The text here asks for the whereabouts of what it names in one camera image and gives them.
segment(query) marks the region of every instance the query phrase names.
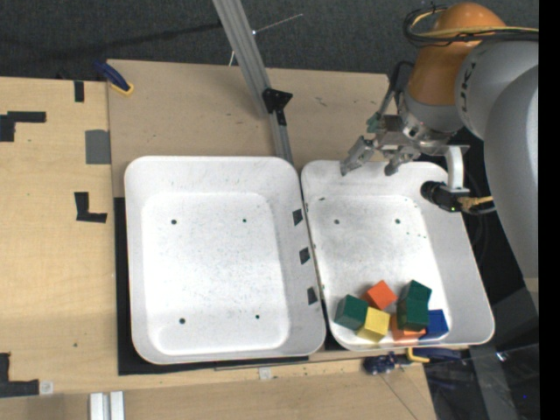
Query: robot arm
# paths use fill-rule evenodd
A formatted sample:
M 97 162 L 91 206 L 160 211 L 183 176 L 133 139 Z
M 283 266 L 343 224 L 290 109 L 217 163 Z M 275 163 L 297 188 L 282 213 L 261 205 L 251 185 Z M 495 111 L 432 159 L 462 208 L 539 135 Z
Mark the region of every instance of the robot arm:
M 440 13 L 432 29 L 414 34 L 422 18 Z M 507 27 L 476 3 L 411 12 L 406 37 L 422 48 L 406 88 L 391 78 L 386 98 L 367 121 L 372 139 L 361 136 L 341 162 L 343 175 L 375 151 L 388 160 L 385 174 L 421 153 L 445 156 L 448 182 L 427 182 L 422 195 L 448 211 L 467 211 L 462 155 L 451 146 L 467 127 L 484 141 L 486 175 L 495 209 L 525 277 L 538 275 L 538 31 Z M 385 115 L 399 96 L 398 115 Z

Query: yellow block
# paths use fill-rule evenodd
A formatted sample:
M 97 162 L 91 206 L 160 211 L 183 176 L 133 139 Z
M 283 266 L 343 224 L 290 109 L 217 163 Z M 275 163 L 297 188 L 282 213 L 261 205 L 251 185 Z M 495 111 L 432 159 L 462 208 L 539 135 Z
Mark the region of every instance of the yellow block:
M 379 342 L 389 330 L 391 316 L 385 311 L 380 311 L 369 306 L 367 308 L 366 322 L 356 333 L 364 340 Z

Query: cube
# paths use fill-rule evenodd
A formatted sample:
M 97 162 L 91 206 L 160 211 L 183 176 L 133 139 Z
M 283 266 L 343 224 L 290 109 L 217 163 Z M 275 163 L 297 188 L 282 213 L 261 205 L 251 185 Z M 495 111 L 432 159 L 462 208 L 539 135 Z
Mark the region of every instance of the cube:
M 417 342 L 418 338 L 426 333 L 426 329 L 419 332 L 413 332 L 411 330 L 400 330 L 396 324 L 396 315 L 391 316 L 391 321 L 389 323 L 391 332 L 393 333 L 393 340 L 395 342 Z
M 416 300 L 423 300 L 426 304 L 430 301 L 431 288 L 424 286 L 423 284 L 417 282 L 416 280 L 411 280 L 404 288 L 401 290 L 399 295 L 399 301 L 405 298 L 414 298 Z
M 444 310 L 428 311 L 428 326 L 426 326 L 426 334 L 422 336 L 424 340 L 434 340 L 441 338 L 449 332 L 449 326 L 445 319 Z
M 370 306 L 378 310 L 384 310 L 398 299 L 396 294 L 385 283 L 385 280 L 381 280 L 378 284 L 369 288 L 362 298 L 368 302 Z
M 420 332 L 429 322 L 428 304 L 423 300 L 405 298 L 396 304 L 396 324 L 399 330 Z
M 364 340 L 379 342 L 389 331 L 390 314 L 369 306 L 367 308 L 366 322 L 356 332 Z
M 357 330 L 366 321 L 367 313 L 368 302 L 348 294 L 339 301 L 334 322 L 351 330 Z

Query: empty white tray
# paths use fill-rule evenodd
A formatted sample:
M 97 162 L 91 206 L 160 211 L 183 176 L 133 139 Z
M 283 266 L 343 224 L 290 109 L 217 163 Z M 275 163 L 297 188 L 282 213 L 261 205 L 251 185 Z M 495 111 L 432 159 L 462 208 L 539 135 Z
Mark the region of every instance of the empty white tray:
M 132 339 L 170 364 L 315 352 L 298 175 L 276 157 L 141 157 L 125 177 Z
M 494 333 L 494 317 L 460 213 L 425 200 L 427 180 L 446 182 L 434 164 L 404 164 L 386 177 L 386 162 L 370 162 L 340 175 L 340 163 L 311 162 L 302 188 L 319 279 L 334 338 L 354 351 L 406 347 L 390 333 L 379 343 L 333 322 L 338 302 L 360 297 L 380 280 L 399 294 L 415 279 L 432 288 L 429 308 L 443 309 L 449 333 L 418 345 L 474 345 Z M 392 304 L 387 312 L 396 312 Z

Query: wooden table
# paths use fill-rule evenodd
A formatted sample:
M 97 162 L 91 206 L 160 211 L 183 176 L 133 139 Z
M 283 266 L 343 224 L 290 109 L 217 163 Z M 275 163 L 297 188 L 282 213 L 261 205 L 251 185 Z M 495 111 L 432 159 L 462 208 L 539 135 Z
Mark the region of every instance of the wooden table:
M 86 418 L 88 394 L 112 390 L 126 391 L 130 418 L 340 418 L 371 409 L 378 418 L 435 418 L 422 367 L 367 375 L 356 358 L 375 353 L 317 352 L 273 367 L 269 381 L 256 367 L 118 376 L 113 198 L 123 195 L 125 165 L 147 154 L 273 150 L 239 69 L 111 63 L 135 84 L 131 97 L 85 82 L 85 101 L 76 102 L 71 81 L 0 79 L 0 114 L 47 113 L 46 123 L 17 123 L 15 141 L 0 143 L 0 353 L 11 352 L 11 381 L 54 387 L 0 400 L 0 418 Z M 343 158 L 388 85 L 364 73 L 269 75 L 295 95 L 286 116 L 299 170 Z M 112 165 L 87 164 L 85 133 L 109 130 L 109 119 Z M 107 221 L 78 222 L 75 192 L 89 192 L 89 210 Z

